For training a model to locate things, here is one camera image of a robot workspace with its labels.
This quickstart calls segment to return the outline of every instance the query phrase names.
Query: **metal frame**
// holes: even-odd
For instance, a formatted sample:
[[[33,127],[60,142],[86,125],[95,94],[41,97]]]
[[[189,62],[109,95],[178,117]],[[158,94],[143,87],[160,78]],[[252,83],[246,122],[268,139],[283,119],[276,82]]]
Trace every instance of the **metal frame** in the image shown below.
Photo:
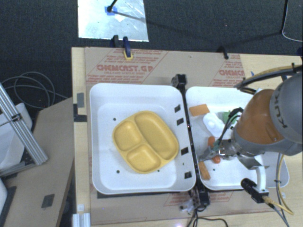
[[[8,169],[0,171],[0,176],[9,175],[27,169],[34,165],[41,165],[42,163],[47,161],[48,160],[47,155],[40,148],[38,142],[35,140],[30,129],[26,126],[24,120],[22,119],[22,116],[17,111],[14,103],[11,101],[10,97],[8,96],[7,92],[5,91],[1,83],[0,83],[0,110],[2,111],[3,115],[7,119],[7,122],[5,122],[2,125],[10,123],[10,125],[18,135],[19,139],[24,144],[33,162],[35,163],[29,165],[23,163],[17,164]]]

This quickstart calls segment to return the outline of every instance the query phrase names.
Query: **white container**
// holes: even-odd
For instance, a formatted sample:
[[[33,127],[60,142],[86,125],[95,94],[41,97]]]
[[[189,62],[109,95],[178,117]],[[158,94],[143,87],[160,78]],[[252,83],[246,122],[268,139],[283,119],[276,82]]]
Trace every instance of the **white container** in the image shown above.
[[[30,129],[32,127],[32,120],[24,103],[18,104],[16,109],[21,113],[26,126]],[[3,114],[0,114],[0,124],[7,121],[7,118]],[[0,127],[0,139],[0,170],[3,170],[20,162],[24,152],[24,145],[10,123]]]
[[[122,120],[140,111],[152,111],[175,134],[179,152],[159,171],[139,174],[117,151],[112,132]],[[104,194],[188,191],[196,182],[181,93],[171,86],[96,84],[90,90],[92,179]],[[188,153],[181,154],[187,148]]]
[[[7,198],[7,195],[8,195],[8,191],[6,190],[3,182],[0,179],[0,215],[2,213],[3,206],[5,204],[5,200]]]
[[[245,108],[252,95],[234,88],[192,87],[186,93],[187,106],[207,104],[210,112],[219,118],[221,112]],[[179,141],[179,153],[160,171],[139,174],[130,168],[117,151],[112,132],[122,120],[139,111],[153,111],[169,126]],[[190,148],[185,111],[181,93],[171,86],[131,85],[100,83],[90,91],[90,116],[92,134],[92,179],[95,188],[103,194],[136,192],[185,192],[194,187],[196,174]],[[196,157],[207,147],[211,133],[203,124],[203,116],[189,113]],[[223,139],[231,136],[228,130]],[[187,148],[187,154],[181,154]],[[257,156],[266,169],[267,187],[275,186],[277,153],[267,152]],[[235,157],[214,164],[205,161],[211,179],[203,184],[214,191],[242,189],[241,180],[249,178],[257,182],[255,170],[248,170]],[[281,169],[282,186],[289,181],[286,164]]]
[[[215,113],[219,118],[223,112],[231,111],[235,108],[245,108],[250,101],[252,95],[238,91],[235,88],[222,87],[191,87],[186,92],[186,100],[188,108],[206,104],[211,113]],[[200,156],[207,148],[207,140],[211,136],[210,131],[207,130],[203,123],[204,115],[193,117],[189,114],[191,124],[191,131],[197,157]],[[223,139],[230,139],[232,134],[228,130]],[[266,186],[275,187],[276,183],[276,162],[278,153],[266,152],[264,155],[256,156],[255,159],[266,169]],[[249,178],[257,182],[257,173],[255,170],[248,170],[238,158],[232,160],[221,160],[219,164],[215,164],[212,160],[204,162],[206,168],[211,176],[210,180],[201,178],[203,184],[214,191],[220,190],[240,190],[241,180]],[[288,184],[289,174],[285,162],[281,168],[281,186]]]

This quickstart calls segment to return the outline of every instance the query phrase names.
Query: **yellow plate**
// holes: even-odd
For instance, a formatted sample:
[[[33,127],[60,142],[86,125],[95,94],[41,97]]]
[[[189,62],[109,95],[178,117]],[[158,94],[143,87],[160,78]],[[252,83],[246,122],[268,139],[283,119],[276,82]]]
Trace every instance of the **yellow plate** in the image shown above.
[[[138,173],[158,170],[176,157],[179,143],[154,112],[141,111],[120,122],[113,141],[127,164]]]

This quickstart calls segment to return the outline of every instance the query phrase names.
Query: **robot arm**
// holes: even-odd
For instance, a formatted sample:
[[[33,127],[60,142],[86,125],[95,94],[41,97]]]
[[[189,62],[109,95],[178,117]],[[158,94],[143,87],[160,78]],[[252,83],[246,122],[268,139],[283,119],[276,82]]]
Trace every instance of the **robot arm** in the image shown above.
[[[293,67],[294,75],[276,90],[265,89],[254,94],[234,127],[232,138],[220,140],[213,149],[209,147],[200,160],[211,159],[215,155],[223,158],[238,156],[248,169],[254,169],[259,166],[254,156],[267,151],[288,156],[302,152],[301,71],[302,66],[296,67],[296,71]],[[284,75],[291,74],[289,69],[284,69],[284,72]],[[276,71],[257,76],[257,80],[274,76],[277,76]],[[247,84],[241,83],[236,87],[250,93],[254,91],[244,87]]]

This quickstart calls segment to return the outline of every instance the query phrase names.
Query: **green object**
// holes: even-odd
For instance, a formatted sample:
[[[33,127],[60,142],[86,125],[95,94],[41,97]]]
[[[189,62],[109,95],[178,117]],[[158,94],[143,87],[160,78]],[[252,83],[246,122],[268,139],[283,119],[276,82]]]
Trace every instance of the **green object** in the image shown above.
[[[222,113],[222,118],[223,118],[223,123],[225,124],[228,120],[228,115],[230,114],[231,112],[228,111],[228,112],[223,112]],[[234,118],[233,121],[232,121],[232,124],[234,124],[236,122],[237,118]]]
[[[219,146],[220,146],[219,140],[216,140],[216,141],[214,142],[214,147],[212,148],[212,150],[213,150],[213,151],[217,151],[217,150],[219,149]]]

